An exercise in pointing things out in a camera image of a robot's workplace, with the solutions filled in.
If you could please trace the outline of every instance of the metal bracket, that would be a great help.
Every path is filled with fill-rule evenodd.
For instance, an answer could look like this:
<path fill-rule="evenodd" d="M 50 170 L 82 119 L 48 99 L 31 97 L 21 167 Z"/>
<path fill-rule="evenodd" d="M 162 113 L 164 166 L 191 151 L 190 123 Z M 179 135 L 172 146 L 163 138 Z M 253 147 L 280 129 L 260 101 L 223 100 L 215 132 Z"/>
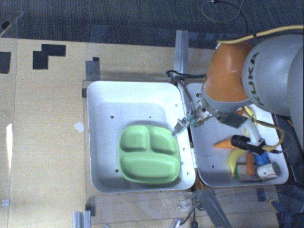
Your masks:
<path fill-rule="evenodd" d="M 73 228 L 91 228 L 91 211 L 75 211 L 73 213 Z"/>
<path fill-rule="evenodd" d="M 215 197 L 214 190 L 200 190 L 197 192 L 200 204 L 205 208 L 215 227 L 232 228 L 223 209 Z"/>
<path fill-rule="evenodd" d="M 191 148 L 191 155 L 192 155 L 192 160 L 193 160 L 193 166 L 194 166 L 194 168 L 197 168 L 198 164 L 196 162 L 194 148 Z"/>
<path fill-rule="evenodd" d="M 188 73 L 189 35 L 187 30 L 177 30 L 175 39 L 174 70 L 182 74 Z"/>

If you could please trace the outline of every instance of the orange object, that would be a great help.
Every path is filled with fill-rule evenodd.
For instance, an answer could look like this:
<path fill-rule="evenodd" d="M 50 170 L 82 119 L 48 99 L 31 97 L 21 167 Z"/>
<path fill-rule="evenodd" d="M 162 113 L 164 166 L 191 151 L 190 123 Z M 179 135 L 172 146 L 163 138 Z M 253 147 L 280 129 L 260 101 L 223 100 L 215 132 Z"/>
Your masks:
<path fill-rule="evenodd" d="M 204 82 L 206 94 L 220 102 L 238 102 L 248 99 L 242 84 L 242 70 L 252 45 L 240 42 L 221 44 L 213 54 Z"/>
<path fill-rule="evenodd" d="M 248 152 L 246 155 L 246 169 L 249 176 L 252 176 L 255 173 L 254 161 L 255 156 Z"/>
<path fill-rule="evenodd" d="M 242 116 L 244 114 L 244 110 L 240 109 L 240 110 L 237 110 L 237 114 L 239 114 L 240 116 Z"/>
<path fill-rule="evenodd" d="M 231 139 L 227 139 L 222 142 L 219 142 L 219 143 L 215 144 L 213 147 L 217 148 L 217 149 L 236 149 L 237 148 L 231 144 Z"/>

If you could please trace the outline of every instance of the white tray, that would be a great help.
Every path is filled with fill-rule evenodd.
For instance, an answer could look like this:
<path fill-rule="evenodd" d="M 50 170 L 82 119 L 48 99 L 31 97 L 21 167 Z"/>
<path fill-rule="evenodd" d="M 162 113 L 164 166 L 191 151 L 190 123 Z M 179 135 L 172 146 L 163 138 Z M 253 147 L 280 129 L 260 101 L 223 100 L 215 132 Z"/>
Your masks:
<path fill-rule="evenodd" d="M 163 185 L 127 181 L 118 171 L 118 144 L 122 130 L 132 124 L 152 124 L 173 130 L 184 117 L 181 94 L 169 83 L 96 81 L 87 89 L 91 179 L 104 193 L 148 190 L 184 190 L 195 181 L 188 132 L 178 136 L 179 177 Z"/>
<path fill-rule="evenodd" d="M 200 92 L 202 84 L 192 83 L 187 85 L 193 100 L 198 99 L 196 93 Z M 274 123 L 270 113 L 261 110 L 255 105 L 251 105 L 255 111 L 258 120 L 267 123 Z M 275 129 L 257 125 L 257 129 L 267 144 L 276 144 L 278 136 Z M 231 172 L 227 167 L 227 157 L 231 149 L 215 149 L 213 145 L 222 140 L 231 138 L 235 134 L 244 135 L 245 129 L 235 129 L 233 127 L 221 124 L 218 120 L 211 118 L 199 127 L 191 127 L 194 151 L 200 178 L 204 183 L 212 187 L 242 187 L 242 186 L 263 186 L 283 184 L 288 180 L 289 172 L 284 154 L 267 153 L 271 162 L 276 162 L 280 166 L 281 175 L 275 179 L 262 182 L 238 182 L 236 178 L 231 177 Z M 246 162 L 246 155 L 239 158 L 239 163 Z"/>

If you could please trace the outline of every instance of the orange carrot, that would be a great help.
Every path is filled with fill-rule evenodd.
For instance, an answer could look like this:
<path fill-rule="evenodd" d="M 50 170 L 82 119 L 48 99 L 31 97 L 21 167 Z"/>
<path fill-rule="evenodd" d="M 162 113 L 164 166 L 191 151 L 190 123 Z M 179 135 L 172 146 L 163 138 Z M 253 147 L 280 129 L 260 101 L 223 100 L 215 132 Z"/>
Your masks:
<path fill-rule="evenodd" d="M 247 174 L 249 176 L 252 176 L 255 173 L 254 161 L 255 156 L 252 153 L 248 152 L 246 155 L 246 168 Z"/>
<path fill-rule="evenodd" d="M 240 116 L 242 116 L 244 114 L 244 110 L 242 110 L 242 109 L 237 110 L 237 114 L 239 114 Z"/>
<path fill-rule="evenodd" d="M 236 147 L 231 144 L 231 139 L 216 143 L 213 147 L 221 149 L 236 149 Z"/>

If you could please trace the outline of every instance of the gray carpet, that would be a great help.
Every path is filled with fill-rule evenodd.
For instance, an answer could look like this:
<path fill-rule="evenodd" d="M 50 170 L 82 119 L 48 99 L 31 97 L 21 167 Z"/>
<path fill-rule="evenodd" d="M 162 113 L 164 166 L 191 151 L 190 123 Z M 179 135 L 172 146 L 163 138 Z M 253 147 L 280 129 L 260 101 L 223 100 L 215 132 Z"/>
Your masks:
<path fill-rule="evenodd" d="M 246 0 L 232 22 L 203 17 L 208 0 L 0 0 L 0 11 L 24 11 L 19 38 L 174 46 L 175 30 L 188 30 L 190 46 L 269 28 L 303 24 L 304 0 Z M 239 7 L 242 0 L 223 0 Z M 212 18 L 232 18 L 237 9 L 207 4 Z"/>

